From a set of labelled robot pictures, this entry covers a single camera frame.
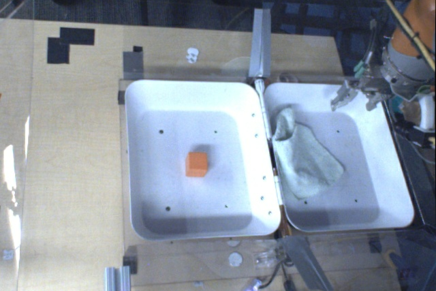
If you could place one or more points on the white plastic tray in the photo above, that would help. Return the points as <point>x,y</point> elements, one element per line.
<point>204,196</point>
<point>368,163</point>

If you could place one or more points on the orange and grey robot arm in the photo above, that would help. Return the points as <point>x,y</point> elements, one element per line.
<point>417,15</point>

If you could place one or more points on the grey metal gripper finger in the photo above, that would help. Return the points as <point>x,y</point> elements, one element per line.
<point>344,94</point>
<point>374,101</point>

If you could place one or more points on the pale green cloth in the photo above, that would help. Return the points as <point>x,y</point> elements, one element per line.
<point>304,160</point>

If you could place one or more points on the black cylinder on white bracket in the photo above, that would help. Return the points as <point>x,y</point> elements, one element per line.
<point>427,112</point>

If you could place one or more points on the orange cube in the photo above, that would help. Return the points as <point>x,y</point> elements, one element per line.
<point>196,164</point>

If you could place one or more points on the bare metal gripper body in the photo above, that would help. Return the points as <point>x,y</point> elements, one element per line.
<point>374,84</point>

